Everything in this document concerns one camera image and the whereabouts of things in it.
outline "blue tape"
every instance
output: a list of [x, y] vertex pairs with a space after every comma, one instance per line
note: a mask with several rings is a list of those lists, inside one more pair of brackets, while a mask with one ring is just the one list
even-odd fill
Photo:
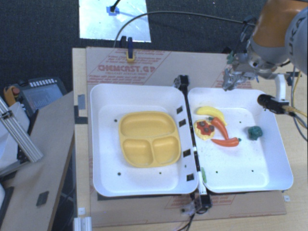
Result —
[[118, 7], [115, 8], [115, 12], [113, 12], [113, 13], [110, 11], [110, 8], [111, 8], [111, 6], [106, 7], [107, 13], [108, 13], [109, 15], [111, 15], [111, 16], [116, 16], [117, 14], [120, 14], [120, 10], [119, 10]]

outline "metal plate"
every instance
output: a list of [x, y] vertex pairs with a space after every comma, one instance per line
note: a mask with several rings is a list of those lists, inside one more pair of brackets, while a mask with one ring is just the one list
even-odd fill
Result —
[[[79, 0], [80, 38], [114, 40], [120, 28], [133, 17], [146, 13], [145, 0], [121, 0], [119, 14], [110, 15], [107, 8], [116, 0]], [[130, 23], [121, 36], [132, 37], [137, 42], [151, 42], [148, 17]]]

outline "control panel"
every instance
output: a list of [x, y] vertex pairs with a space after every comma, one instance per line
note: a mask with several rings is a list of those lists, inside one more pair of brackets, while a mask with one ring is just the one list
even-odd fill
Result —
[[4, 88], [6, 103], [11, 106], [20, 102], [28, 117], [66, 93], [64, 84], [58, 77], [19, 81]]

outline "toy banana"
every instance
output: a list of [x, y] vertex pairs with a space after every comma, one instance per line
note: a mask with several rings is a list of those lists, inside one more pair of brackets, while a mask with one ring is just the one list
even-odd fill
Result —
[[206, 116], [213, 116], [213, 117], [218, 117], [219, 120], [221, 120], [223, 122], [223, 124], [226, 126], [227, 123], [225, 121], [225, 117], [223, 115], [223, 113], [211, 106], [203, 106], [197, 109], [196, 111], [197, 115], [206, 115]]

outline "white bracket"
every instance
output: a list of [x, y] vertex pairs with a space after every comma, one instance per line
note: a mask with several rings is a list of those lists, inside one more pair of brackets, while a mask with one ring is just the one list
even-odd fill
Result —
[[201, 171], [198, 171], [198, 189], [199, 189], [199, 193], [201, 195], [207, 195], [207, 192], [206, 192], [206, 187], [203, 183], [203, 177], [202, 177], [202, 172]]
[[74, 218], [74, 231], [92, 231], [92, 218]]
[[275, 84], [276, 84], [275, 100], [278, 102], [285, 101], [286, 81], [284, 74], [278, 74], [275, 77]]

